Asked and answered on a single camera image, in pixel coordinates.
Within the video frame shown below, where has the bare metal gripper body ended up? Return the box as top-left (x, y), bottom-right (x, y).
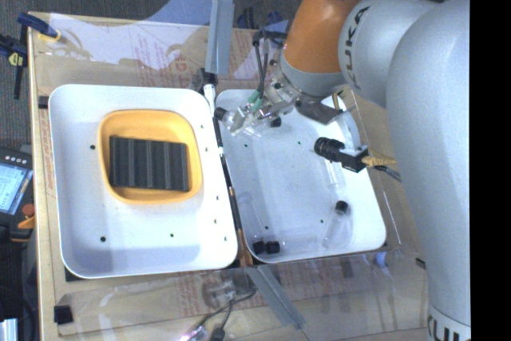
top-left (246, 77), bottom-right (303, 121)

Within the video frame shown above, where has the thin black and white rod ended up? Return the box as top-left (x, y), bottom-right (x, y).
top-left (203, 83), bottom-right (254, 267)

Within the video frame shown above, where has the white plastic tray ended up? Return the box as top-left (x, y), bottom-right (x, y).
top-left (47, 82), bottom-right (240, 280)
top-left (214, 88), bottom-right (387, 264)

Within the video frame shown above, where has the orange bowl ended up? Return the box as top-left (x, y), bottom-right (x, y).
top-left (97, 109), bottom-right (204, 205)

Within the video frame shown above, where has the black ribbed block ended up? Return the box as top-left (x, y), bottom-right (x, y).
top-left (108, 135), bottom-right (190, 192)

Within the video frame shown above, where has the brown cardboard board red print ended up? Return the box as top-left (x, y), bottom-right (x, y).
top-left (27, 11), bottom-right (430, 339)

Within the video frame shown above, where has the black cylinder on white bracket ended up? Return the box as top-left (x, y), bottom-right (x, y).
top-left (295, 89), bottom-right (370, 175)

